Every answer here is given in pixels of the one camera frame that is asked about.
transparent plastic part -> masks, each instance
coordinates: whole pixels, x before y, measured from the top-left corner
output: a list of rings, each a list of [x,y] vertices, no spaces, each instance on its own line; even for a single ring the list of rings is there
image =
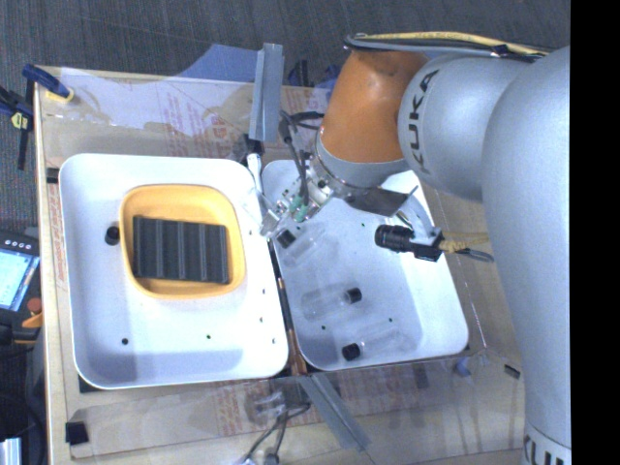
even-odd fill
[[[248,154],[244,135],[250,125],[256,59],[257,50],[214,45],[196,64],[174,76],[77,70],[50,64],[45,69],[70,87],[75,96],[63,103],[48,96],[43,88],[37,90],[35,115],[46,175],[53,179],[64,162],[79,153],[219,158],[242,163]],[[281,107],[290,112],[325,111],[328,97],[328,89],[284,85]],[[305,138],[296,141],[300,146],[313,138],[315,131],[303,130],[302,135]],[[264,148],[263,167],[290,158],[287,147],[279,141]],[[435,225],[483,231],[479,207],[424,190]],[[44,211],[50,216],[52,246],[62,250],[57,186],[48,185],[46,195],[49,209]],[[244,198],[259,200],[263,212],[277,203],[277,198],[258,189]],[[253,215],[253,229],[258,232],[262,218]],[[288,221],[283,228],[296,224]],[[370,304],[366,302],[370,292],[354,274],[343,273],[343,268],[355,269],[356,261],[341,255],[339,239],[337,232],[317,221],[299,233],[289,249],[279,250],[280,259],[290,271],[302,270],[322,258],[332,260],[325,280],[316,281],[305,292],[319,289],[320,295],[310,296],[333,294],[339,298],[343,290],[360,288],[362,300],[345,306],[362,318]],[[62,445],[70,447],[73,458],[102,456],[110,462],[118,459],[127,463],[128,457],[133,457],[137,462],[199,463],[207,456],[210,464],[230,465],[237,463],[291,404],[287,398],[294,391],[283,391],[282,386],[296,388],[298,377],[286,372],[253,381],[134,389],[93,390],[83,381],[78,384],[72,357],[71,285],[64,260],[62,252],[54,255],[63,352],[62,392],[67,422],[83,422],[89,435],[86,443]],[[289,422],[280,450],[282,463],[409,465],[521,447],[520,359],[494,265],[462,257],[449,257],[447,263],[469,328],[468,346],[452,356],[359,368],[339,358],[338,368],[329,371],[328,378],[370,444],[362,449],[343,447],[329,418],[312,405]],[[333,309],[335,313],[317,317],[318,329],[341,324],[345,306],[340,304]],[[296,316],[300,325],[310,323],[302,310]],[[326,324],[326,319],[331,319],[331,324]],[[402,319],[392,319],[396,328],[409,327],[409,323],[401,324]],[[353,326],[343,329],[338,349],[365,343],[369,333]],[[363,359],[363,346],[361,352],[357,360]],[[274,437],[259,446],[254,455],[256,463],[263,462]]]

black screw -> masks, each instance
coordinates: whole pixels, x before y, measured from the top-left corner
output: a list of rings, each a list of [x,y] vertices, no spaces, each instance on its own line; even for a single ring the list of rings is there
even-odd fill
[[[106,231],[106,243],[110,246],[118,244],[120,241],[120,230],[116,226],[110,226]]]

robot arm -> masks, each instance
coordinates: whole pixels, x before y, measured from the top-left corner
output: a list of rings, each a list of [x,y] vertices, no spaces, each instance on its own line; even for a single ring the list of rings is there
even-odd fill
[[[570,48],[444,47],[431,60],[384,48],[352,51],[299,181],[309,204],[283,211],[301,222],[335,197],[395,215],[411,195],[381,184],[406,170],[481,202],[525,372],[522,463],[569,465]],[[441,230],[422,221],[413,235],[378,230],[377,244],[436,247]]]

black grooved insert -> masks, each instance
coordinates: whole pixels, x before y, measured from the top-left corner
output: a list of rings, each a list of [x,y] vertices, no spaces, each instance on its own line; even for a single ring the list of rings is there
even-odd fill
[[[136,277],[229,284],[227,229],[134,217]]]

gray metal bar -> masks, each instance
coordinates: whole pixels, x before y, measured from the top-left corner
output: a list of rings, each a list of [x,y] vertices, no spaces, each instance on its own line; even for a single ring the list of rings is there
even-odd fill
[[[250,117],[251,140],[275,142],[280,118],[280,93],[284,75],[282,46],[264,44],[258,53]]]
[[[344,449],[366,450],[370,444],[370,438],[351,415],[344,401],[331,385],[327,375],[312,374],[307,377],[300,377],[299,383],[317,407],[331,432],[338,439],[340,446]]]

